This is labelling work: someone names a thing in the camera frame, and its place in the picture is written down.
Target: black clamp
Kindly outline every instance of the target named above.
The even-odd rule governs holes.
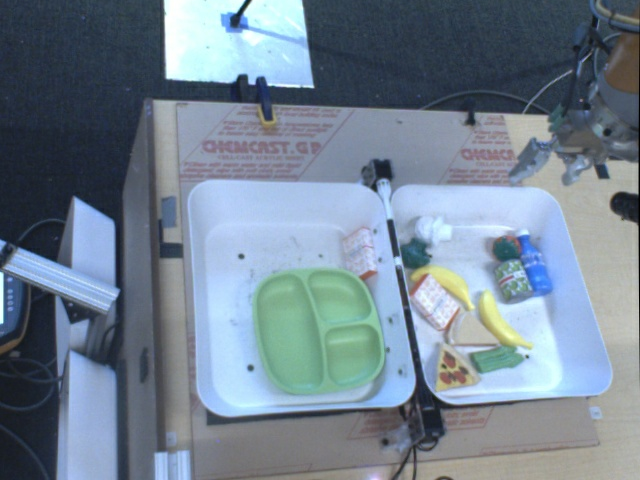
[[[238,103],[249,101],[249,76],[238,75],[236,81],[231,84],[231,100]]]
[[[371,160],[360,171],[362,183],[367,187],[376,190],[376,182],[378,180],[393,179],[393,169],[391,168],[391,160]]]
[[[461,110],[468,112],[467,120],[464,122],[467,126],[475,126],[476,124],[476,100],[473,98],[467,98],[462,102]]]

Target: toy pizza slice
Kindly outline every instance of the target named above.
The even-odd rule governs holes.
[[[473,313],[461,311],[451,323],[447,332],[449,345],[473,345],[493,347],[500,343],[497,338],[482,325]]]
[[[473,386],[480,382],[476,369],[456,350],[446,343],[440,345],[436,391]]]

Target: yellow banana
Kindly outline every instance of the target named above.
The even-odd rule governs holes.
[[[480,320],[492,334],[498,338],[502,345],[512,347],[533,348],[533,343],[526,341],[518,332],[511,327],[498,311],[496,299],[489,290],[482,292],[478,303]]]
[[[469,286],[467,286],[466,281],[448,268],[438,265],[425,265],[414,270],[409,279],[416,283],[427,274],[432,275],[445,290],[461,300],[469,311],[476,309],[473,302],[471,302],[471,297],[469,297]]]

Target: cardboard surface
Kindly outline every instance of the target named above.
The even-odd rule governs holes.
[[[151,224],[157,224],[154,219],[158,216],[147,218],[145,215],[148,212],[144,212],[143,208],[148,206],[140,204],[144,191],[151,194],[152,205],[159,207],[163,198],[176,197],[179,206],[177,108],[184,105],[190,106],[191,103],[156,100],[145,107],[142,122],[149,122],[153,128],[150,132],[142,126],[136,141],[146,144],[150,134],[153,134],[153,163],[143,165],[136,161],[131,171],[135,176],[131,177],[125,189],[127,198],[131,200],[131,204],[125,206],[128,208],[125,212],[127,226],[133,225],[134,229],[146,227],[148,230]],[[217,104],[197,105],[203,105],[203,112],[209,106],[210,111],[217,107]],[[418,114],[436,116],[439,113],[414,111],[409,115]],[[450,120],[458,123],[465,118],[463,113],[447,114]],[[547,123],[543,116],[503,117],[516,151],[520,151],[534,135],[542,140],[548,139]],[[420,119],[420,123],[412,126],[424,127],[422,117]],[[554,477],[571,480],[633,478],[640,469],[640,456],[635,450],[640,429],[637,404],[640,396],[638,233],[635,225],[621,221],[608,209],[608,201],[615,191],[634,190],[638,186],[638,169],[636,165],[614,162],[609,165],[610,180],[603,182],[594,173],[585,172],[581,181],[571,187],[564,187],[560,182],[563,170],[562,162],[552,159],[543,171],[525,184],[549,191],[561,203],[611,357],[613,384],[606,393],[590,402],[567,399],[499,405],[490,409],[465,408],[457,409],[456,416],[449,416],[447,411],[444,415],[448,427],[445,438],[432,452],[418,454],[418,461],[430,461],[427,466],[418,468],[420,479],[433,480],[446,475],[456,480],[494,480],[497,477],[510,478],[514,471],[518,472],[519,478],[528,480]],[[157,173],[157,176],[141,180],[140,176],[144,177],[148,172]],[[176,217],[175,225],[163,229],[166,242],[180,243],[182,240],[181,212]],[[140,264],[137,249],[125,248],[125,255]],[[131,416],[129,425],[134,427],[135,436],[129,439],[128,448],[129,464],[136,478],[153,478],[152,469],[149,468],[149,471],[146,464],[149,462],[152,465],[153,452],[164,447],[161,444],[164,442],[163,434],[158,436],[156,444],[156,423],[159,432],[164,427],[171,431],[173,439],[167,440],[167,449],[190,449],[197,454],[194,465],[198,468],[198,478],[256,478],[258,475],[272,474],[290,480],[317,480],[320,477],[323,480],[360,480],[389,478],[393,475],[402,457],[381,449],[377,436],[396,428],[395,413],[376,411],[336,415],[326,426],[313,425],[314,420],[319,421],[317,418],[293,420],[301,422],[299,424],[302,427],[293,424],[291,428],[297,431],[292,437],[304,438],[304,443],[309,443],[308,440],[318,428],[320,432],[317,439],[322,441],[321,445],[311,447],[308,455],[300,460],[297,457],[292,460],[292,455],[286,449],[288,442],[281,440],[282,436],[287,435],[282,429],[288,428],[285,425],[291,425],[289,422],[273,426],[269,421],[236,424],[220,424],[216,421],[216,424],[207,426],[204,410],[192,408],[191,405],[191,401],[194,404],[198,401],[189,390],[191,365],[188,353],[193,353],[193,341],[183,331],[187,326],[183,310],[183,262],[180,258],[158,260],[157,257],[153,261],[156,262],[159,290],[154,304],[160,322],[161,348],[158,349],[158,356],[162,356],[164,375],[158,383],[158,396],[162,395],[162,403],[156,422],[152,416],[156,394],[148,391],[148,382],[140,384],[134,381],[137,372],[136,367],[132,366],[130,387],[136,389],[130,390],[127,401]],[[136,281],[140,281],[139,276],[132,277],[138,292],[146,290],[148,293],[151,289],[143,286],[146,281]],[[140,313],[139,318],[134,320],[131,322],[135,324],[131,336],[140,335],[141,332],[145,335],[144,329],[149,332],[152,329],[149,324],[151,319],[146,312]],[[129,357],[131,365],[135,365],[140,348],[130,348],[125,351],[125,356]],[[140,405],[143,400],[145,407],[150,410]],[[597,414],[595,423],[588,409]],[[483,429],[491,427],[491,420],[500,421],[495,418],[499,418],[503,411],[506,412],[502,422],[506,420],[506,425],[496,434],[496,439],[502,439],[498,445],[488,440]],[[536,422],[550,423],[537,426]],[[596,426],[600,446],[593,447],[598,443]],[[218,447],[221,444],[226,455]],[[325,447],[328,447],[326,453],[323,451]],[[356,464],[357,467],[353,469],[349,464]],[[404,476],[410,476],[410,471],[405,472]]]
[[[499,185],[507,183],[506,174],[515,162],[505,118],[499,115],[479,116],[480,124],[470,129],[460,113],[285,107],[279,114],[285,118],[279,121],[283,127],[276,134],[261,128],[253,105],[156,105],[162,109],[156,121],[168,127],[157,139],[157,147],[169,155],[162,165],[167,176],[179,174],[183,188],[178,194],[177,180],[172,184],[160,176],[164,188],[159,197],[184,197],[189,187],[215,178],[357,181],[372,158],[392,159],[395,187]],[[167,268],[176,273],[180,267],[171,260]],[[193,380],[191,318],[187,329],[185,348]],[[181,340],[172,336],[171,341]],[[184,400],[184,389],[180,392]],[[381,444],[401,423],[396,410],[207,425],[193,384],[189,398],[191,439],[185,435],[179,445],[191,446],[198,479],[285,475],[401,460],[396,450]],[[579,398],[448,409],[446,436],[419,460],[593,446],[598,438],[588,409],[588,402]],[[184,417],[184,406],[180,411]],[[177,426],[184,424],[175,415],[167,418]]]
[[[206,179],[356,182],[389,158],[407,183],[508,185],[515,165],[504,117],[474,127],[450,112],[276,105],[263,128],[256,105],[177,105],[182,187]]]

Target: cardboard box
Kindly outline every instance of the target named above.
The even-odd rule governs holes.
[[[378,272],[378,258],[369,228],[360,228],[342,241],[347,270],[360,279],[369,279]]]
[[[444,331],[460,310],[458,303],[436,278],[424,276],[411,290],[411,303],[434,329]]]

